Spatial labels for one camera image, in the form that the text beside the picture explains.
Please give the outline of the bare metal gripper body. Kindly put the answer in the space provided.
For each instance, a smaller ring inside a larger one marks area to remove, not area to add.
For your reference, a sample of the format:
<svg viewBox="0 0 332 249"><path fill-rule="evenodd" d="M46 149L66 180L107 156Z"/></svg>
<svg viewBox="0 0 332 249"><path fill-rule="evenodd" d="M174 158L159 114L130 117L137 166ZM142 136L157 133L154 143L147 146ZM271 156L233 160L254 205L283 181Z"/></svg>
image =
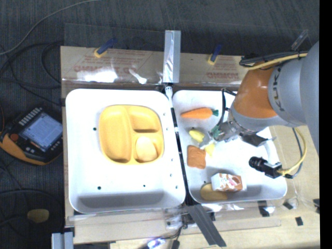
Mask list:
<svg viewBox="0 0 332 249"><path fill-rule="evenodd" d="M213 139L218 142L237 138L240 138L244 142L258 142L260 140L257 132L241 127L235 120L225 121L213 128Z"/></svg>

